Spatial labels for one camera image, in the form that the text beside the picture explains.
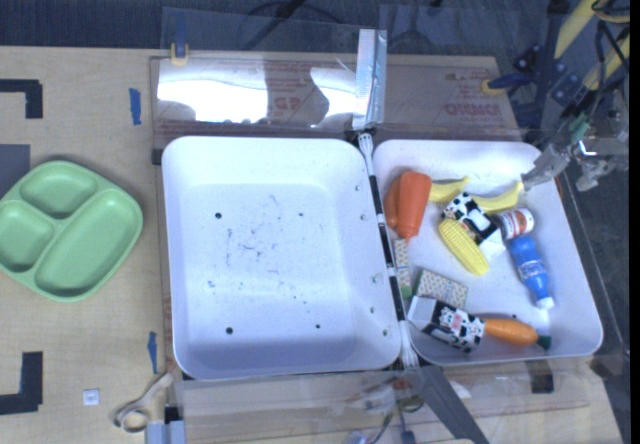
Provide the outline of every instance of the blue bottle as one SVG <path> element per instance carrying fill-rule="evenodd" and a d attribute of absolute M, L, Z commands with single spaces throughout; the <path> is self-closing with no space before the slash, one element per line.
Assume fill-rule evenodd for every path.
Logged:
<path fill-rule="evenodd" d="M 506 243 L 518 268 L 520 280 L 536 297 L 539 309 L 549 310 L 555 303 L 549 296 L 549 276 L 538 251 L 535 241 L 529 235 L 518 236 Z"/>

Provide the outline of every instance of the orange object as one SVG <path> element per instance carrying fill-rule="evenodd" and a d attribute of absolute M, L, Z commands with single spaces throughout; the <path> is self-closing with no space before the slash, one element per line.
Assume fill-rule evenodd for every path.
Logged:
<path fill-rule="evenodd" d="M 484 331 L 502 341 L 516 346 L 531 346 L 538 342 L 539 336 L 536 330 L 521 321 L 482 318 L 484 320 Z"/>
<path fill-rule="evenodd" d="M 392 229 L 398 225 L 398 194 L 400 193 L 400 178 L 396 177 L 389 186 L 387 193 L 384 196 L 382 208 L 384 209 L 384 217 L 387 221 L 387 225 Z"/>
<path fill-rule="evenodd" d="M 431 178 L 419 172 L 405 172 L 398 187 L 397 232 L 409 241 L 420 230 L 431 192 Z"/>

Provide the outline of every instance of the soda can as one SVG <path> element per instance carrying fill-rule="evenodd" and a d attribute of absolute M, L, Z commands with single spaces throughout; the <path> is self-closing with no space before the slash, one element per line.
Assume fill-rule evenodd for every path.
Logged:
<path fill-rule="evenodd" d="M 495 215 L 495 220 L 502 231 L 502 238 L 505 240 L 527 234 L 533 230 L 533 226 L 535 225 L 531 211 L 525 207 L 514 208 L 498 213 Z"/>

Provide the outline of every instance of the table surface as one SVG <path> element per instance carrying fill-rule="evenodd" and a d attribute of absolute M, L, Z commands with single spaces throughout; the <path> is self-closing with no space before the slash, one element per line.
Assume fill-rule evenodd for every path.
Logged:
<path fill-rule="evenodd" d="M 167 367 L 162 353 L 164 224 L 157 204 L 158 167 L 151 163 L 150 59 L 157 56 L 165 52 L 0 48 L 0 78 L 38 79 L 44 86 L 43 119 L 25 119 L 24 95 L 0 93 L 0 143 L 29 144 L 31 167 L 53 159 L 78 162 L 130 193 L 144 214 L 142 233 L 130 255 L 84 301 L 55 302 L 0 275 L 0 393 L 18 392 L 23 352 L 42 351 L 44 356 L 44 402 L 37 412 L 0 416 L 3 443 L 144 442 L 142 433 L 126 434 L 112 423 L 112 417 L 158 378 L 147 350 L 150 332 L 157 335 L 158 369 Z M 132 121 L 129 89 L 141 94 L 139 125 Z M 544 410 L 523 409 L 515 414 L 505 408 L 508 396 L 491 398 L 498 407 L 494 413 L 482 411 L 482 399 L 465 399 L 465 403 L 482 416 L 477 417 L 478 424 L 491 442 L 621 442 L 603 384 L 587 361 L 576 359 L 569 368 L 583 403 L 558 402 L 559 410 L 549 410 L 554 403 L 549 398 Z M 446 374 L 464 383 L 472 372 Z M 571 389 L 571 382 L 566 383 Z M 98 405 L 83 405 L 85 389 L 100 390 Z M 565 389 L 562 396 L 570 399 L 571 392 Z M 149 406 L 152 420 L 163 417 L 164 402 L 159 395 Z M 444 426 L 429 417 L 417 420 L 414 431 L 422 442 L 452 440 Z M 278 442 L 326 439 L 308 436 Z M 392 432 L 385 439 L 380 442 L 393 442 Z"/>

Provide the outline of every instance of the green plate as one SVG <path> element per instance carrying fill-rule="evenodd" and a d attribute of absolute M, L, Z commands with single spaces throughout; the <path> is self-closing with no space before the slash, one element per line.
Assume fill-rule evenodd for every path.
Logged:
<path fill-rule="evenodd" d="M 95 293 L 142 231 L 124 190 L 69 161 L 32 169 L 0 199 L 0 269 L 59 301 Z"/>

